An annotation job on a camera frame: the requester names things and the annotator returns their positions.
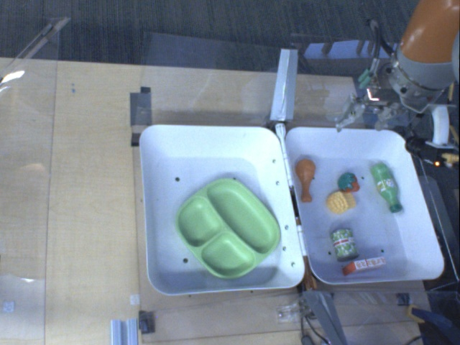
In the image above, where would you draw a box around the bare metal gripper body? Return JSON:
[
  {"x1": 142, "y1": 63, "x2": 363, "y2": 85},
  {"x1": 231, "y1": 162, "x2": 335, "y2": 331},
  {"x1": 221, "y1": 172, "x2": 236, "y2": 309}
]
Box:
[{"x1": 354, "y1": 64, "x2": 446, "y2": 117}]

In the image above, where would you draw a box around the red toy strawberry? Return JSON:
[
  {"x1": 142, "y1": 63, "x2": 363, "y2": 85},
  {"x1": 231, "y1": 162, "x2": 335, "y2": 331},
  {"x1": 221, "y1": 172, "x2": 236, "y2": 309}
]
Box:
[{"x1": 337, "y1": 172, "x2": 361, "y2": 193}]

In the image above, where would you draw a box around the green plastic bottle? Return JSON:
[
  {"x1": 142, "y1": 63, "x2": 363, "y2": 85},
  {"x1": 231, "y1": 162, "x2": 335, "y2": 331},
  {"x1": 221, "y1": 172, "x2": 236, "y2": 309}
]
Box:
[{"x1": 369, "y1": 162, "x2": 403, "y2": 214}]

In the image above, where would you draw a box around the brown toy chicken drumstick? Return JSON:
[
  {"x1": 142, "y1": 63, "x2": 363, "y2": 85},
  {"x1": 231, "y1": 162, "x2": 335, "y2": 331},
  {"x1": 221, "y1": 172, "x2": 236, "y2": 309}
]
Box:
[{"x1": 295, "y1": 158, "x2": 317, "y2": 203}]

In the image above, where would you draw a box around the yellow toy corn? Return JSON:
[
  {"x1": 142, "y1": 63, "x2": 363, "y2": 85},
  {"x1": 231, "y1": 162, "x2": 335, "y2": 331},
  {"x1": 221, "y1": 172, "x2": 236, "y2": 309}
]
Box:
[{"x1": 326, "y1": 190, "x2": 357, "y2": 214}]

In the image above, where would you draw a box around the white plastic tray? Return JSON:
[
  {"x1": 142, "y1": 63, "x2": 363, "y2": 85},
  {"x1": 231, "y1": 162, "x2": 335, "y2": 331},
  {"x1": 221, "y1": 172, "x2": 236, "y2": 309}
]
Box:
[
  {"x1": 139, "y1": 124, "x2": 305, "y2": 296},
  {"x1": 285, "y1": 126, "x2": 446, "y2": 285}
]

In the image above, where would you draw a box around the green small can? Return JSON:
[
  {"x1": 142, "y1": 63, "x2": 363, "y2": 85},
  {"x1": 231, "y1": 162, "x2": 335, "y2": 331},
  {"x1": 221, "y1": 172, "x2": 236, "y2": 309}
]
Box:
[{"x1": 330, "y1": 228, "x2": 359, "y2": 262}]

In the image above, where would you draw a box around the green divided plate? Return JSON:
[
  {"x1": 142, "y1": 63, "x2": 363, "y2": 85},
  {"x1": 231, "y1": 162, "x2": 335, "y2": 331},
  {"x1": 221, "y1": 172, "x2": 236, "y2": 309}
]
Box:
[{"x1": 175, "y1": 178, "x2": 282, "y2": 279}]

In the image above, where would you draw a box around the black cylinder on white bracket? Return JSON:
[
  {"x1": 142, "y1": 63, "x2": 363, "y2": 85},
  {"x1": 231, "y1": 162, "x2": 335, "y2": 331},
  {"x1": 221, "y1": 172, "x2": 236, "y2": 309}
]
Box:
[{"x1": 405, "y1": 105, "x2": 456, "y2": 160}]

